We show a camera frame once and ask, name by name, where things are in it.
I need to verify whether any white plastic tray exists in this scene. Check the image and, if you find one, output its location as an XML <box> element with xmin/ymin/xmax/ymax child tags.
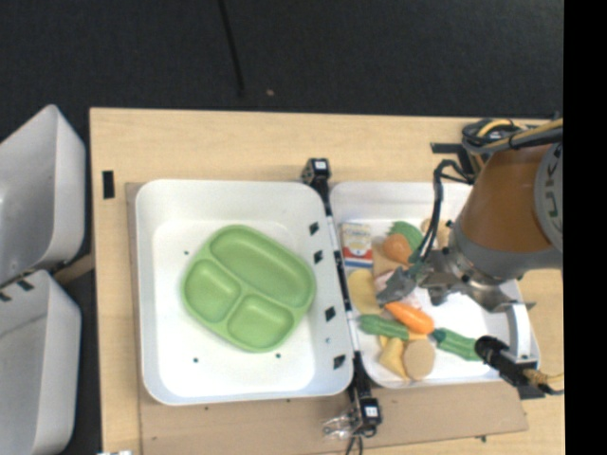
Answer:
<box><xmin>135</xmin><ymin>178</ymin><xmax>356</xmax><ymax>407</ymax></box>
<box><xmin>328</xmin><ymin>180</ymin><xmax>543</xmax><ymax>391</ymax></box>

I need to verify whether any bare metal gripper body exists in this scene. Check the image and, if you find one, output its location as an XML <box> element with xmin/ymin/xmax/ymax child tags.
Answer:
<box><xmin>416</xmin><ymin>247</ymin><xmax>538</xmax><ymax>314</ymax></box>

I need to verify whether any yellow cheese wedge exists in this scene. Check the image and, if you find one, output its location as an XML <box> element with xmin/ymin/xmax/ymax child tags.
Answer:
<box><xmin>377</xmin><ymin>334</ymin><xmax>410</xmax><ymax>379</ymax></box>

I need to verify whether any short orange carrot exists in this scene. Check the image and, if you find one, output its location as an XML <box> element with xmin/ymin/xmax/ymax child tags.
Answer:
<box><xmin>381</xmin><ymin>220</ymin><xmax>426</xmax><ymax>265</ymax></box>

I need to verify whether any tan bread slice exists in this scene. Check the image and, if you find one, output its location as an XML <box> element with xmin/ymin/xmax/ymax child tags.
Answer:
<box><xmin>371</xmin><ymin>240</ymin><xmax>409</xmax><ymax>280</ymax></box>

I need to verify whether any pink ham slice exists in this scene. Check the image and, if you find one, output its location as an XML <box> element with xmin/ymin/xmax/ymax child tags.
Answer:
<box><xmin>374</xmin><ymin>271</ymin><xmax>404</xmax><ymax>296</ymax></box>

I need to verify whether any brown round biscuit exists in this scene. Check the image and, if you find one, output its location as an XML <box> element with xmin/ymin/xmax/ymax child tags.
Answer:
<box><xmin>402</xmin><ymin>337</ymin><xmax>437</xmax><ymax>383</ymax></box>

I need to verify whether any black block with thin wires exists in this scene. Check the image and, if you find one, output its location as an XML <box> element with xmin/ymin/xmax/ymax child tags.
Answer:
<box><xmin>358</xmin><ymin>396</ymin><xmax>383</xmax><ymax>429</ymax></box>
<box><xmin>300</xmin><ymin>157</ymin><xmax>332</xmax><ymax>185</ymax></box>

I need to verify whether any black cylinder on white bracket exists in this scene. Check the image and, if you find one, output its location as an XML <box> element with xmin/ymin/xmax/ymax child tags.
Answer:
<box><xmin>473</xmin><ymin>301</ymin><xmax>546</xmax><ymax>400</ymax></box>

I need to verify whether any white blue red carton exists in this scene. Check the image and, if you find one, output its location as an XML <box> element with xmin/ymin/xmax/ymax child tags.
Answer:
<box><xmin>340</xmin><ymin>222</ymin><xmax>374</xmax><ymax>269</ymax></box>

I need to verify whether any long orange carrot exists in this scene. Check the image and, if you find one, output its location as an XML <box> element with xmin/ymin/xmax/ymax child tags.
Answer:
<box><xmin>384</xmin><ymin>300</ymin><xmax>482</xmax><ymax>362</ymax></box>

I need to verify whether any green toy cucumber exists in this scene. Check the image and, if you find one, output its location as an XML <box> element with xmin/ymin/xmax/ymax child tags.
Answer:
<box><xmin>357</xmin><ymin>314</ymin><xmax>411</xmax><ymax>342</ymax></box>

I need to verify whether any beige round toy food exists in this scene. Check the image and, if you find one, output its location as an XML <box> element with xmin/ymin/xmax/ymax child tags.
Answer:
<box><xmin>419</xmin><ymin>216</ymin><xmax>454</xmax><ymax>249</ymax></box>

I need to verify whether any thin black and white rod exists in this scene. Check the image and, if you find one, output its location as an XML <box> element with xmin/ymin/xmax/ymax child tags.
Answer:
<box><xmin>312</xmin><ymin>177</ymin><xmax>374</xmax><ymax>400</ymax></box>

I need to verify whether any green divided plate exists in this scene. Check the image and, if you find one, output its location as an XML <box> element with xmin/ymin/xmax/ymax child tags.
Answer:
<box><xmin>179</xmin><ymin>224</ymin><xmax>318</xmax><ymax>355</ymax></box>

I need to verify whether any pale yellow oval slice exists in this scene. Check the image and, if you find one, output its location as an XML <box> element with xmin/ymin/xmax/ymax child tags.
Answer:
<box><xmin>346</xmin><ymin>267</ymin><xmax>383</xmax><ymax>317</ymax></box>

